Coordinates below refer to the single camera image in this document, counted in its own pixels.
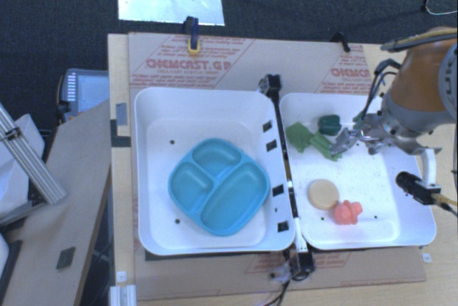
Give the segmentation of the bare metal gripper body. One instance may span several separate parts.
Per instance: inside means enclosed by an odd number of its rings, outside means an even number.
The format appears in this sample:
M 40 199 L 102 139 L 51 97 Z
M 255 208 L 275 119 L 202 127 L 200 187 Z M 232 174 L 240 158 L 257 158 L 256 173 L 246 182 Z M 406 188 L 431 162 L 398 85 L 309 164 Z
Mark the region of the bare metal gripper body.
M 390 114 L 367 114 L 359 128 L 359 139 L 371 155 L 384 147 L 397 147 L 408 155 L 419 155 L 429 147 L 418 143 L 419 134 L 401 125 Z

